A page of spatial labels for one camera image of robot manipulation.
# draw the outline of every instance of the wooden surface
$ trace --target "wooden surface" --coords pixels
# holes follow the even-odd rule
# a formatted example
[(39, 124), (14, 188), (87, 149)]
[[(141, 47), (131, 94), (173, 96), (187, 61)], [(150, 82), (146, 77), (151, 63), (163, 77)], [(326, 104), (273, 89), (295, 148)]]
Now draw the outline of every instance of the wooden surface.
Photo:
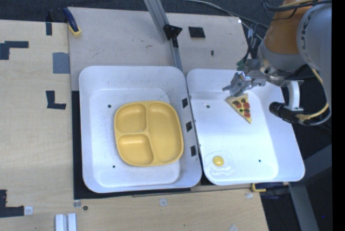
[[(75, 208), (70, 75), (52, 66), (53, 53), (69, 52), (67, 26), (52, 26), (47, 36), (45, 23), (0, 21), (0, 43), (29, 42), (0, 60), (0, 189), (7, 207), (33, 207), (33, 215), (0, 218), (1, 231), (54, 230), (54, 216), (67, 213), (77, 214), (83, 231), (268, 230), (260, 195), (248, 188), (83, 199)], [(66, 109), (48, 109), (46, 90)]]

